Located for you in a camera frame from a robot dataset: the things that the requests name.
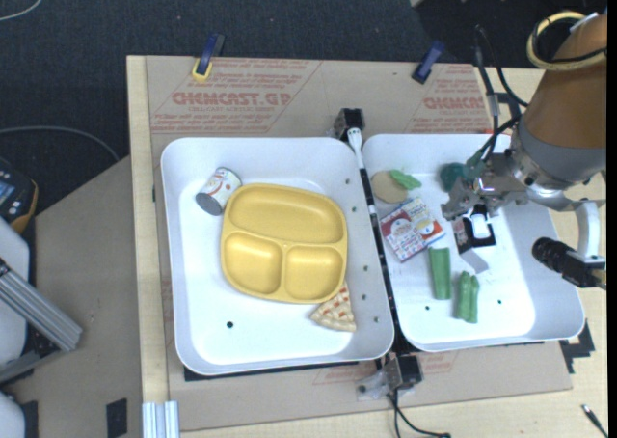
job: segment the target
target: blue clip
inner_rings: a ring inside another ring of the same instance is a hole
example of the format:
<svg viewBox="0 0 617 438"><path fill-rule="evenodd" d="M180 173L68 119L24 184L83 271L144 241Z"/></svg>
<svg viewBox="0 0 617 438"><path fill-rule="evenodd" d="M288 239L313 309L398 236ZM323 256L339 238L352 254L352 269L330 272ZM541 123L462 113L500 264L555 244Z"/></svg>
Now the blue clip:
<svg viewBox="0 0 617 438"><path fill-rule="evenodd" d="M203 83L212 71L212 63L210 60L213 57L217 57L221 50L223 50L223 43L225 42L225 36L213 33L208 38L208 42L205 44L201 58L195 62L193 66L193 78Z"/></svg>
<svg viewBox="0 0 617 438"><path fill-rule="evenodd" d="M433 41L430 50L424 54L422 61L417 65L416 70L412 74L412 78L422 85L431 73L431 67L437 62L445 50L445 45L440 41Z"/></svg>

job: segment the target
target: can label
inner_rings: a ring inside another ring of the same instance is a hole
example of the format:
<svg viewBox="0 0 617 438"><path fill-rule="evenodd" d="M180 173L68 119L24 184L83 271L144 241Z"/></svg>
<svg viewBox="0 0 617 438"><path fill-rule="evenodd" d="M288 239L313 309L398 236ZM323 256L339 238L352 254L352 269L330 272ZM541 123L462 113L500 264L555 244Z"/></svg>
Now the can label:
<svg viewBox="0 0 617 438"><path fill-rule="evenodd" d="M219 167L195 199L211 215L221 215L229 197L241 185L242 181L233 171Z"/></svg>

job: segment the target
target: small product box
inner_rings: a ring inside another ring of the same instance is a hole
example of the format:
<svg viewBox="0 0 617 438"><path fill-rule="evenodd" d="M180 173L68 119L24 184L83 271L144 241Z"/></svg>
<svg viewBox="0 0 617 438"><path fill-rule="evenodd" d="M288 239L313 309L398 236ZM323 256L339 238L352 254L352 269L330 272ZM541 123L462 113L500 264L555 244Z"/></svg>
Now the small product box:
<svg viewBox="0 0 617 438"><path fill-rule="evenodd" d="M405 261L445 235L421 198L405 202L380 221L383 237L392 251Z"/></svg>

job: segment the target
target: black floor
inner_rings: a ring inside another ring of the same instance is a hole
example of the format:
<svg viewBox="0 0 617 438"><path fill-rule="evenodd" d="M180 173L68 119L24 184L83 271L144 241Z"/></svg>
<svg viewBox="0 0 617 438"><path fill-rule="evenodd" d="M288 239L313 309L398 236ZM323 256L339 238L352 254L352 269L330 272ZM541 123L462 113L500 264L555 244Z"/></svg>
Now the black floor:
<svg viewBox="0 0 617 438"><path fill-rule="evenodd" d="M0 17L36 0L0 0ZM471 62L473 27L488 31L500 62L529 67L533 25L607 0L42 0L0 21L0 157L40 186L42 211L114 163L100 145L32 125L88 132L129 153L125 57L201 53L211 32L230 57L419 61L432 40L441 60Z"/></svg>

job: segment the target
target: tin can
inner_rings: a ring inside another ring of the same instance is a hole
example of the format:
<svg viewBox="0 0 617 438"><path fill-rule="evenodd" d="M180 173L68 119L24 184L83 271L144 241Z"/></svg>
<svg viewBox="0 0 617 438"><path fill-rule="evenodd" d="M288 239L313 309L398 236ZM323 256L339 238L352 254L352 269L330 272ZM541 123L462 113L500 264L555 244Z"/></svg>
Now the tin can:
<svg viewBox="0 0 617 438"><path fill-rule="evenodd" d="M221 215L231 194L242 185L230 169L219 167L195 197L198 205L211 215Z"/></svg>

